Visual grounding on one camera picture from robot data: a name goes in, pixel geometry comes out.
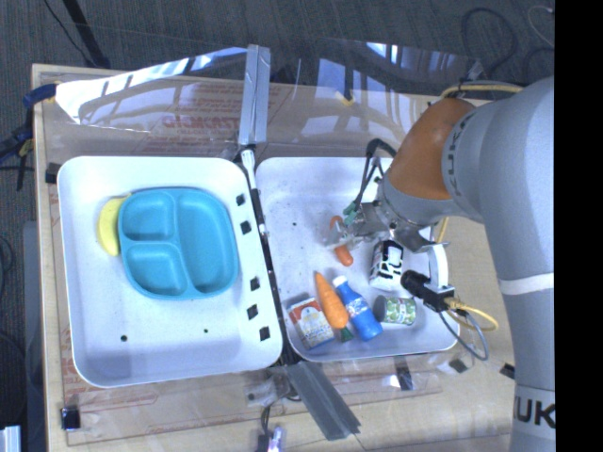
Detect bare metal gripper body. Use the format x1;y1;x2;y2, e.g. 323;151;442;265
349;200;401;247

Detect orange sausage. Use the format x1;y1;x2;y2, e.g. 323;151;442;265
329;215;355;268

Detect white and black carton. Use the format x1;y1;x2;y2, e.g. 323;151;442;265
367;238;406;293

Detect white plastic tray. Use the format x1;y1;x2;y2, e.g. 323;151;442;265
253;156;461;363
56;154;285;390

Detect orange carrot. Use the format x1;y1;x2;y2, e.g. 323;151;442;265
314;270;356;344

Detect blue bottle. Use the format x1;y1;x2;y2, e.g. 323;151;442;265
332;274;384;343

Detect green can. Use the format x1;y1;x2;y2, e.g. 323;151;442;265
372;295;418;327

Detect red white and blue carton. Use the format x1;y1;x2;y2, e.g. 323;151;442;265
286;296;337;351

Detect blue divided plate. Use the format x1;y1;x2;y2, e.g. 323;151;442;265
117;186;241;301

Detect yellow banana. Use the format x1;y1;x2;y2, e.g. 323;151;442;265
96;192;133;258

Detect black cylinder on white bracket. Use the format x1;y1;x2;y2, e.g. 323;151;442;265
399;240;457;314

